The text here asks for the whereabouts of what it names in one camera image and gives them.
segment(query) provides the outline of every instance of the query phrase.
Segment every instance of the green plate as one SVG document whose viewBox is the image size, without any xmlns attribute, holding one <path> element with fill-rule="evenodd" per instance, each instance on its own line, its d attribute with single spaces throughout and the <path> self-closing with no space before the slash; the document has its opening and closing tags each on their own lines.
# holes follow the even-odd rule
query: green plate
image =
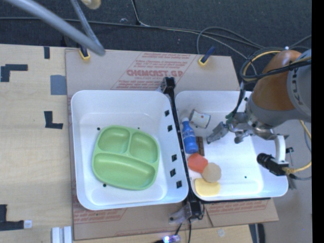
<svg viewBox="0 0 324 243">
<path fill-rule="evenodd" d="M 97 138 L 92 170 L 105 184 L 144 190 L 156 179 L 159 152 L 151 135 L 123 126 L 108 126 Z"/>
</svg>

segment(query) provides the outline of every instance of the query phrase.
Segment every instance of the dark background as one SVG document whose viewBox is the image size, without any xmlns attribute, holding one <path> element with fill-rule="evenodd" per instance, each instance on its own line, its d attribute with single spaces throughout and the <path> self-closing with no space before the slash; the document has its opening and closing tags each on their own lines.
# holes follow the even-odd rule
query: dark background
<svg viewBox="0 0 324 243">
<path fill-rule="evenodd" d="M 77 19 L 69 0 L 35 0 L 64 19 Z M 97 10 L 90 10 L 80 2 L 89 21 L 113 24 L 93 24 L 91 27 L 105 49 L 196 54 L 197 33 L 163 30 L 155 26 L 193 29 L 197 32 L 207 27 L 222 36 L 199 40 L 200 54 L 212 45 L 214 55 L 231 56 L 238 72 L 245 57 L 260 47 L 291 46 L 300 40 L 296 50 L 311 48 L 312 0 L 102 0 Z M 76 47 L 77 44 L 47 24 L 32 19 L 18 20 L 12 17 L 31 17 L 30 14 L 0 1 L 0 43 L 37 46 Z M 139 26 L 138 20 L 151 27 Z M 79 23 L 71 23 L 82 29 Z M 260 46 L 247 45 L 229 39 L 242 40 L 235 32 Z M 261 70 L 266 58 L 261 61 Z"/>
</svg>

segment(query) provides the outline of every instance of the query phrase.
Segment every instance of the white tray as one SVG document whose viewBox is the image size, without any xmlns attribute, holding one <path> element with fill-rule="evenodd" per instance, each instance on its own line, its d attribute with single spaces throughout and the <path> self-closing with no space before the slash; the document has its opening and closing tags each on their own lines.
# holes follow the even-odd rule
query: white tray
<svg viewBox="0 0 324 243">
<path fill-rule="evenodd" d="M 188 195 L 188 183 L 168 98 L 157 91 L 79 91 L 71 100 L 76 192 L 90 210 L 170 204 Z M 97 128 L 110 125 L 140 129 L 160 146 L 155 182 L 145 190 L 116 188 L 93 174 L 91 158 Z"/>
<path fill-rule="evenodd" d="M 205 158 L 219 165 L 222 170 L 222 177 L 218 181 L 221 184 L 219 193 L 202 197 L 197 194 L 194 186 L 194 180 L 201 178 L 201 174 L 189 169 L 192 189 L 197 197 L 205 201 L 277 197 L 284 195 L 288 189 L 286 176 L 275 176 L 256 160 L 261 152 L 275 156 L 274 141 L 254 136 L 235 144 L 235 134 L 229 132 L 220 140 L 207 144 L 206 137 L 219 122 L 226 122 L 225 116 L 235 108 L 238 95 L 237 91 L 183 91 L 175 99 L 179 120 L 189 117 L 193 109 L 211 115 L 206 129 L 191 125 L 195 135 L 204 139 Z M 244 108 L 243 101 L 239 111 L 244 111 Z"/>
</svg>

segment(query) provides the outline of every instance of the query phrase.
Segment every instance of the wooden surface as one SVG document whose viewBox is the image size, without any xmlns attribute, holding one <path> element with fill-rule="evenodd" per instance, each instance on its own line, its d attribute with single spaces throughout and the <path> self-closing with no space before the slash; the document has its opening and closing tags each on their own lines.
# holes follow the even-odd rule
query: wooden surface
<svg viewBox="0 0 324 243">
<path fill-rule="evenodd" d="M 51 228 L 72 226 L 72 199 L 66 95 L 51 95 L 50 76 L 65 76 L 64 48 L 0 45 L 0 65 L 28 64 L 0 83 L 0 204 L 7 220 L 31 220 L 32 228 L 0 231 L 0 242 L 51 242 Z M 45 128 L 44 111 L 63 129 Z M 181 231 L 183 242 L 188 231 Z M 165 234 L 82 242 L 154 242 Z M 191 242 L 252 242 L 247 225 L 197 229 Z"/>
</svg>

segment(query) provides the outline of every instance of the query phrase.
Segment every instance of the water bottle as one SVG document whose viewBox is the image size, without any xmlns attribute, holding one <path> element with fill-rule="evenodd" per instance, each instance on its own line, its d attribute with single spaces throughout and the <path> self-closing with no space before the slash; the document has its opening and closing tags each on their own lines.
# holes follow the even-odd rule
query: water bottle
<svg viewBox="0 0 324 243">
<path fill-rule="evenodd" d="M 184 143 L 184 151 L 187 154 L 194 154 L 198 151 L 198 145 L 196 143 L 196 136 L 192 127 L 189 125 L 189 119 L 183 118 L 182 119 L 182 138 Z"/>
</svg>

